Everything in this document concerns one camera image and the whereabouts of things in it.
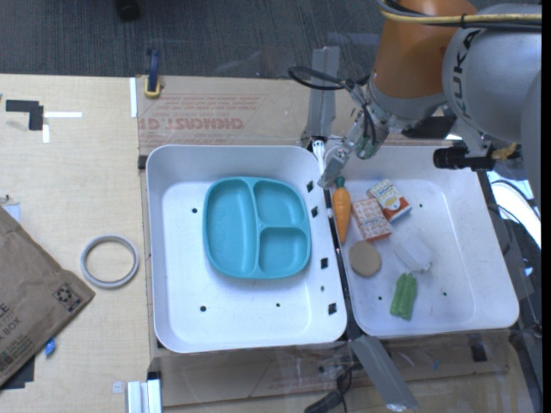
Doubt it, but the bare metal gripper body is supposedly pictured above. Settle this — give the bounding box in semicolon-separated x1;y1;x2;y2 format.
333;100;392;162

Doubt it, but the orange carrot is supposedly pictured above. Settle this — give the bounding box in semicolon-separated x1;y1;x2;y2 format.
331;176;353;245

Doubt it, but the orange and white carton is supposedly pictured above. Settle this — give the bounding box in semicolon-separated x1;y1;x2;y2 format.
366;178;413;225
350;197;393;243

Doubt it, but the tan round biscuit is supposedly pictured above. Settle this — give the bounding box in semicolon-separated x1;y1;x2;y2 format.
348;240;383;280

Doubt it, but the blue divided plate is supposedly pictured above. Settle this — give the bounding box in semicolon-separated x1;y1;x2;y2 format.
202;176;313;280

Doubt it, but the green asparagus bundle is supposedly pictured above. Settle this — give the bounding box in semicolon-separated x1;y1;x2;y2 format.
389;272;419;321

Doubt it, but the brown cardboard board red print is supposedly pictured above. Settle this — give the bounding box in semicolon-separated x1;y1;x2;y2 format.
135;74;520;409

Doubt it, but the white plastic tray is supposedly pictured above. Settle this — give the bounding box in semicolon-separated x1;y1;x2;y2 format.
323;144;521;340
145;144;349;354

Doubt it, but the white tape roll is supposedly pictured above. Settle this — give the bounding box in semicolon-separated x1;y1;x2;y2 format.
79;234;140;291

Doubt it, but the brown paper envelope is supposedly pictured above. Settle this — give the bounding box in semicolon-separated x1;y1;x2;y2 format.
0;204;96;389

